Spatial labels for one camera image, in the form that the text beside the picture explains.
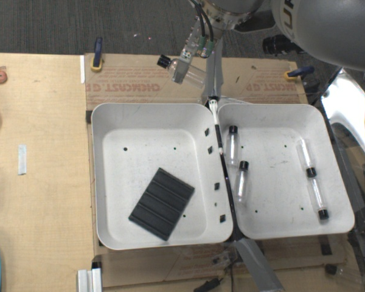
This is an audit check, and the clear plastic bottle black cap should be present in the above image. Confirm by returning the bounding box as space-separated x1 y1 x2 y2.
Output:
324 263 355 279
225 125 242 167
307 177 330 221
156 54 208 89
295 138 318 179
234 160 250 205

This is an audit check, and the white plastic tray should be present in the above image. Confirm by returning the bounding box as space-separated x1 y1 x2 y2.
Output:
90 102 234 251
217 103 356 241

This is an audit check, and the black cylinder on white bracket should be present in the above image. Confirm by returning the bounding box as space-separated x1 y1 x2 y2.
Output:
262 34 305 56

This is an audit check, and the brown cardboard board red print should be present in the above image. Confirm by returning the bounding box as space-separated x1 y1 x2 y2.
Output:
84 52 347 288

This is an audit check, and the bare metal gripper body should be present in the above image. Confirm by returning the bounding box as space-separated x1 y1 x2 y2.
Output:
180 1 254 61

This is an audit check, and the thin black and white rod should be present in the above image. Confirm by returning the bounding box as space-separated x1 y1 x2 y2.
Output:
207 98 240 240

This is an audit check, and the black ribbed rectangular block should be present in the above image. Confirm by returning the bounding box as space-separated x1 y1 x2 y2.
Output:
128 167 196 242

